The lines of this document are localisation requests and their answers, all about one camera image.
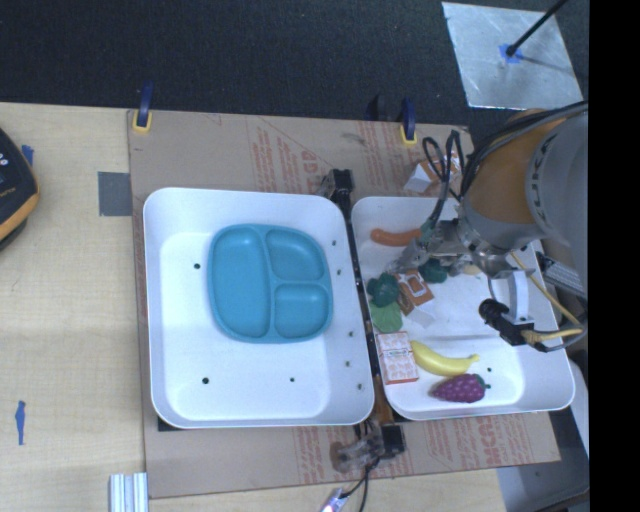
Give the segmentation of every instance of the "cardboard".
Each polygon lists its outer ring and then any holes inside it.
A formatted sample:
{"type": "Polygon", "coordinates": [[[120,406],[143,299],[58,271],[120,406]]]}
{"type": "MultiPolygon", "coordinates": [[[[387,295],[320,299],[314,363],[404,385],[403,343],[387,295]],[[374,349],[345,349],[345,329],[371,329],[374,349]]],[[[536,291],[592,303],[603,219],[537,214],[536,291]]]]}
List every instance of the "cardboard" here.
{"type": "MultiPolygon", "coordinates": [[[[354,481],[331,461],[352,427],[176,430],[162,424],[150,398],[142,207],[163,187],[206,187],[314,194],[331,169],[351,169],[352,202],[369,195],[418,195],[404,185],[424,155],[407,146],[396,123],[156,111],[147,133],[128,141],[148,490],[151,498],[354,481]]],[[[416,126],[444,147],[451,129],[416,126]]],[[[559,459],[547,413],[402,423],[406,451],[372,478],[496,468],[559,459]]]]}

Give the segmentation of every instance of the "toy banana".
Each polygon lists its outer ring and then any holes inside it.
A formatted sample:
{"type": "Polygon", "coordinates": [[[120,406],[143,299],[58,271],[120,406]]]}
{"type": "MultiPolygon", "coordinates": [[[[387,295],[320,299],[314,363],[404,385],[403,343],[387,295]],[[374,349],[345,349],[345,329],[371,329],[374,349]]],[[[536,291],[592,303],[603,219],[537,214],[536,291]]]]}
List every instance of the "toy banana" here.
{"type": "Polygon", "coordinates": [[[453,377],[465,373],[472,363],[479,361],[478,354],[469,357],[445,357],[434,352],[424,343],[411,340],[411,348],[416,364],[429,373],[443,377],[453,377]]]}

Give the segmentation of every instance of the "wooden table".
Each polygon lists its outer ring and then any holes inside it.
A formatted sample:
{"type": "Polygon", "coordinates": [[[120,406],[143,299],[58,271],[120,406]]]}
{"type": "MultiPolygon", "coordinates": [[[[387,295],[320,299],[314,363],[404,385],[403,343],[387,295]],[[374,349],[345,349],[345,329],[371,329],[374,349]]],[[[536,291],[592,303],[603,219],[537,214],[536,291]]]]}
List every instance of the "wooden table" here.
{"type": "MultiPolygon", "coordinates": [[[[42,189],[0,252],[0,510],[105,512],[109,476],[145,471],[131,218],[98,208],[98,173],[129,172],[126,110],[0,103],[0,127],[34,150],[42,189]]],[[[335,487],[151,500],[149,510],[313,512],[335,487]]],[[[482,470],[375,480],[365,510],[505,508],[496,471],[482,470]]]]}

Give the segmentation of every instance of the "blue plate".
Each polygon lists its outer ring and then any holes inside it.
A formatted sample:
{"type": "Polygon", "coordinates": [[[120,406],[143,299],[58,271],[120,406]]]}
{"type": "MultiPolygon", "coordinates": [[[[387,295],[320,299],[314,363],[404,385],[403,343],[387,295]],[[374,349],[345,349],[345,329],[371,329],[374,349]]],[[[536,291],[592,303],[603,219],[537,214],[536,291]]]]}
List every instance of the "blue plate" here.
{"type": "Polygon", "coordinates": [[[222,229],[211,243],[207,279],[213,315],[234,339],[304,341],[331,323],[324,251],[302,231],[263,224],[222,229]]]}

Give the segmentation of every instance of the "silver metal sheet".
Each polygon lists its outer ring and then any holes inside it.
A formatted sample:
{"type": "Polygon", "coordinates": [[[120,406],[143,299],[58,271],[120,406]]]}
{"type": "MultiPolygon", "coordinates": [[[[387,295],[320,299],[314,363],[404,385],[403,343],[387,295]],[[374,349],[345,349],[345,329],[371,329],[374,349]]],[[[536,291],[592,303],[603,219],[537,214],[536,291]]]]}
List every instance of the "silver metal sheet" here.
{"type": "Polygon", "coordinates": [[[544,12],[446,2],[442,5],[469,106],[549,109],[582,101],[554,16],[508,58],[506,48],[535,25],[544,12]]]}

